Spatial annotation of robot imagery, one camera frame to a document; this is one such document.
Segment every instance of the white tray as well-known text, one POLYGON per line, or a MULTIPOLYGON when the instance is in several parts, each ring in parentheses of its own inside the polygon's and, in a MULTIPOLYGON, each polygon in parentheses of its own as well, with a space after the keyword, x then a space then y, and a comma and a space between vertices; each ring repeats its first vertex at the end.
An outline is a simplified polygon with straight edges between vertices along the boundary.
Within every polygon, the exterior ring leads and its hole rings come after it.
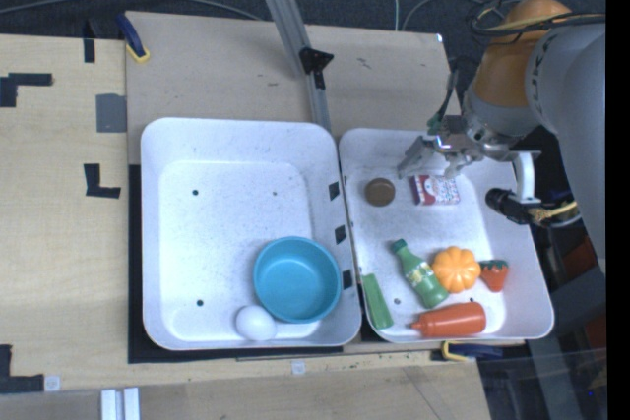
POLYGON ((163 118, 145 129, 141 160, 143 316, 155 343, 171 350, 337 346, 356 336, 361 312, 347 214, 326 130, 163 118), (287 235, 321 243, 351 285, 325 319, 280 324, 270 341, 246 340, 234 318, 258 304, 254 261, 287 235))
MULTIPOLYGON (((472 289, 451 294, 437 307, 471 298, 483 305, 485 331, 461 339, 534 339, 547 335, 553 327, 553 308, 530 229, 509 221, 485 203, 490 188, 516 188, 512 165, 490 159, 474 163, 456 179, 461 196, 458 204, 416 205, 409 179, 399 180, 396 167, 421 133, 354 129, 340 141, 359 271, 376 275, 394 320, 393 326, 376 332, 395 343, 431 340, 410 328, 425 309, 402 276, 397 256, 390 252, 392 242, 404 238, 411 251, 429 263, 450 245, 472 250, 478 261, 508 262, 510 269, 502 292, 493 293, 478 280, 472 289), (374 207, 365 200, 365 185, 376 177, 385 177, 396 186, 396 197, 386 207, 374 207)), ((446 165, 444 158, 435 154, 426 172, 442 174, 446 165)))

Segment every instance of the wooden board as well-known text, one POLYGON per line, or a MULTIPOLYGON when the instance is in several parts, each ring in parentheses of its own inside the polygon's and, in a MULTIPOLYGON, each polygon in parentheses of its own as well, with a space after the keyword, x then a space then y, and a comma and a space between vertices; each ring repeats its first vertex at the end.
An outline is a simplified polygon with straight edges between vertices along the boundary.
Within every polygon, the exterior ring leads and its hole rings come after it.
MULTIPOLYGON (((129 162, 160 117, 310 121, 305 79, 292 74, 276 26, 221 18, 127 13, 151 58, 127 55, 129 162)), ((446 95, 444 46, 431 33, 308 26, 324 70, 336 139, 350 128, 422 130, 446 95)), ((457 100, 448 112, 457 113, 457 100)))
MULTIPOLYGON (((331 38, 338 33, 331 30, 331 38)), ((24 72, 54 79, 51 87, 19 87, 17 106, 0 108, 0 343, 13 345, 12 376, 58 376, 62 390, 299 380, 290 376, 291 359, 127 364, 127 135, 99 133, 95 106, 99 94, 127 93, 124 45, 97 40, 95 63, 85 63, 80 39, 0 35, 0 51, 0 77, 24 72), (118 199, 86 196, 85 163, 100 165, 101 185, 120 187, 118 199)), ((361 381, 383 370, 377 376, 389 383, 387 370, 443 367, 417 348, 358 341, 344 354, 303 362, 307 380, 320 377, 321 387, 329 374, 339 373, 341 381, 356 373, 361 381)), ((478 393, 473 368, 466 380, 478 393)), ((200 392, 190 393, 201 400, 200 392)), ((475 407, 486 411, 482 393, 475 407)))
MULTIPOLYGON (((489 420, 475 363, 213 380, 140 388, 142 418, 489 420)), ((98 391, 0 396, 0 417, 96 420, 98 391)))

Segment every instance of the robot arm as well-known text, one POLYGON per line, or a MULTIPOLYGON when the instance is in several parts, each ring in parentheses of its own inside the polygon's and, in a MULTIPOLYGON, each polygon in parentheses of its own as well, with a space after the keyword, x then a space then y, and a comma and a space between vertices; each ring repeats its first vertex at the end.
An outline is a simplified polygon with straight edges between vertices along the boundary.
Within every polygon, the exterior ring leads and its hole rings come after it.
POLYGON ((418 138, 399 176, 419 169, 435 152, 449 161, 450 177, 484 157, 513 162, 517 194, 498 191, 486 200, 526 223, 529 210, 540 208, 533 171, 524 170, 536 153, 511 148, 541 124, 558 139, 582 219, 596 252, 605 257, 604 19, 573 15, 553 0, 524 0, 483 34, 494 32, 464 95, 462 115, 444 116, 433 136, 418 138))

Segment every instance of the plastic vegetable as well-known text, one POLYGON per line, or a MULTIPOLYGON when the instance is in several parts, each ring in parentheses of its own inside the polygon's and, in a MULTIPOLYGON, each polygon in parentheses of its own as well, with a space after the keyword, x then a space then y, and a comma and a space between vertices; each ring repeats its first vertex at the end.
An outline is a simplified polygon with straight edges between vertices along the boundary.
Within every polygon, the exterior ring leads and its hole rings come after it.
POLYGON ((431 267, 444 288, 452 293, 470 289, 481 274, 473 252, 455 246, 439 252, 431 267))
POLYGON ((503 290, 505 277, 508 274, 508 264, 502 260, 481 261, 481 279, 492 292, 503 290))

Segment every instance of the white egg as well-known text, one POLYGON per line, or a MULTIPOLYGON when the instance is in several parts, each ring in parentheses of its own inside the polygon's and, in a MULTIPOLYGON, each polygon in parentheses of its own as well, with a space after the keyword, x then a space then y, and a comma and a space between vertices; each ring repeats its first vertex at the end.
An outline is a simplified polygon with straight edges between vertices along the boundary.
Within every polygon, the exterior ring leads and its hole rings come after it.
POLYGON ((265 341, 276 335, 276 321, 262 306, 251 305, 241 308, 236 314, 236 330, 253 341, 265 341))

